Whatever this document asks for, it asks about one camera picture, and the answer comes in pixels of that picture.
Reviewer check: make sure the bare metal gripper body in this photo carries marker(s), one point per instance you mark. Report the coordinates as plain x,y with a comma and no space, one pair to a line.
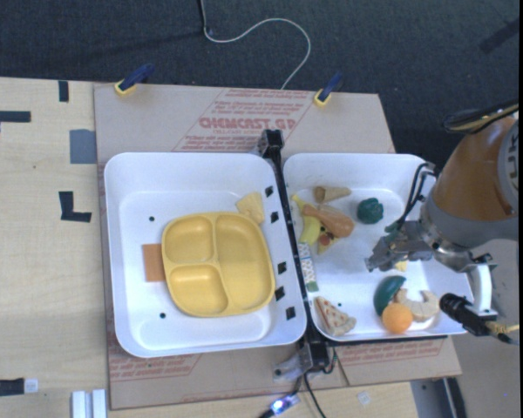
414,241

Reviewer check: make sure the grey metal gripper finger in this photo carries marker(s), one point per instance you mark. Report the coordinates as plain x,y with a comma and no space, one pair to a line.
383,245
377,263

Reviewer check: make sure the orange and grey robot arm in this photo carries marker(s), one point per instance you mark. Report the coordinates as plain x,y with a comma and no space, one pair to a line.
466,177

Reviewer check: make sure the small yellow piece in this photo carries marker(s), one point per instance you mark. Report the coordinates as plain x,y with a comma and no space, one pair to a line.
402,266

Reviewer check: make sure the white plastic tray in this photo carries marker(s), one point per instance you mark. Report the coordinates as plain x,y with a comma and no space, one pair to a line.
135,255
353,272

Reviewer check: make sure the green half fruit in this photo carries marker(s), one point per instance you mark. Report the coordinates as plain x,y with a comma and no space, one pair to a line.
385,292

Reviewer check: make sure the green broccoli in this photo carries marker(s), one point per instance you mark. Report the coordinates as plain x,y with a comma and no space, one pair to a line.
369,211

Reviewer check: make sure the brown chicken drumstick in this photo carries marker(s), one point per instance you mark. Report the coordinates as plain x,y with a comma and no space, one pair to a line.
335,222

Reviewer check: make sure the small yellow pizza slice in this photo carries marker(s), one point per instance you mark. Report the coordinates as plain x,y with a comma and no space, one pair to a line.
327,243

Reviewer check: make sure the orange ball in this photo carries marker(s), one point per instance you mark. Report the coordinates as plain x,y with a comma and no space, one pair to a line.
396,318

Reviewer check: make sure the beige croissant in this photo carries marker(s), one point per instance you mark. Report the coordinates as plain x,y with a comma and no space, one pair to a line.
423,307

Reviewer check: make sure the white and green packet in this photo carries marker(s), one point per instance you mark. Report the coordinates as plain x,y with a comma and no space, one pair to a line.
307,266

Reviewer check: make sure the tan pizza slice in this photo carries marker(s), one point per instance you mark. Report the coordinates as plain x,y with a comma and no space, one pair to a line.
333,318

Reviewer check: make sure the tan ice cream cone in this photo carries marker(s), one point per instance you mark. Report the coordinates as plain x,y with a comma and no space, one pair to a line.
331,193

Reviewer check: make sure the yellow banana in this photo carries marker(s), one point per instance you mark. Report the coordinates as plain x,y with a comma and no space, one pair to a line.
310,230

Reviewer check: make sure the thin black rod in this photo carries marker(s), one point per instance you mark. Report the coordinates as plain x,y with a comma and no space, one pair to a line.
287,216

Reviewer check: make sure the yellow cheese wedge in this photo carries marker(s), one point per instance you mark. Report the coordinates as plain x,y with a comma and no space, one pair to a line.
252,206

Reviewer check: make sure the yellow divided plate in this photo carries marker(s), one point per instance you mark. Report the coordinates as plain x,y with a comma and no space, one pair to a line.
239,251

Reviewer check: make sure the orange flat rectangle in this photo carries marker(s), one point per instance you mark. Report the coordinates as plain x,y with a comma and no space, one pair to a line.
152,263

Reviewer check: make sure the brown cardboard board red print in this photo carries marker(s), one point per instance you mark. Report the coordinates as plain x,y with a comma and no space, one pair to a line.
165,116

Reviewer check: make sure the black cylinder on white bracket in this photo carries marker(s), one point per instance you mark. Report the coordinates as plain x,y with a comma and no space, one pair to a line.
462,309

